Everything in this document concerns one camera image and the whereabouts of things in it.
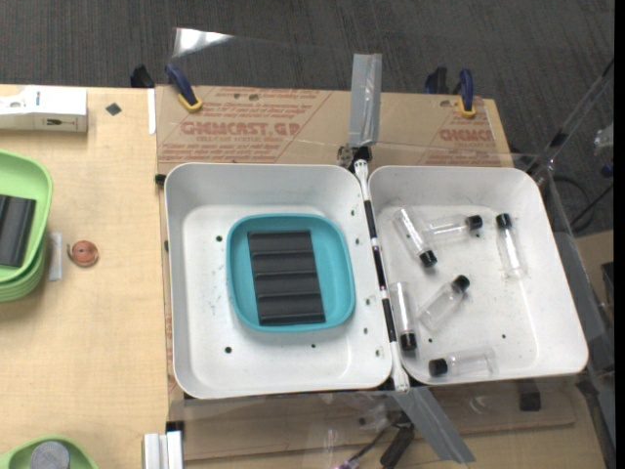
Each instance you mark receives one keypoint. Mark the teal plate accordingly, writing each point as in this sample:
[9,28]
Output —
[337,262]

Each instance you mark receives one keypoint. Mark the thin black and white rod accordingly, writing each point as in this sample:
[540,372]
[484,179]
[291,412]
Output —
[371,218]

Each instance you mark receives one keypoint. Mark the black ribbed insert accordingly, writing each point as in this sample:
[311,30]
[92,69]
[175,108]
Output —
[14,230]
[285,276]

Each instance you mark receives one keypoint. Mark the brown cardboard board red print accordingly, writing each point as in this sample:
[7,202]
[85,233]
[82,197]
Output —
[293,130]

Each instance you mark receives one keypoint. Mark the clear bottle with black cap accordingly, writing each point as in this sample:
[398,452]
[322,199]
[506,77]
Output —
[449,226]
[407,230]
[510,247]
[403,311]
[444,303]
[464,362]

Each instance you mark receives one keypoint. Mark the white plastic tray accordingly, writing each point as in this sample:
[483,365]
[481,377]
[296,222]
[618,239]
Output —
[537,320]
[205,359]

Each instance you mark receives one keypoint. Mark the copper round disc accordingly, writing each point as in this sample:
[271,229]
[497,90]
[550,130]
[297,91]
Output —
[83,253]

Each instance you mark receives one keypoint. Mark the small clear plastic tube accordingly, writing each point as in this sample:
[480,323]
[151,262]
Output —
[55,257]

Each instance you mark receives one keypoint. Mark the white cardboard box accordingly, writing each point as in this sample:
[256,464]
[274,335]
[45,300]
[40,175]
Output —
[54,105]

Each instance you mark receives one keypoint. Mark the green plate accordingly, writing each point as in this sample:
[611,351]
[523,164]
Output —
[24,174]
[80,455]

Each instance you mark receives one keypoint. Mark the grey round can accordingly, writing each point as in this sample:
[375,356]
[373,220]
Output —
[49,456]

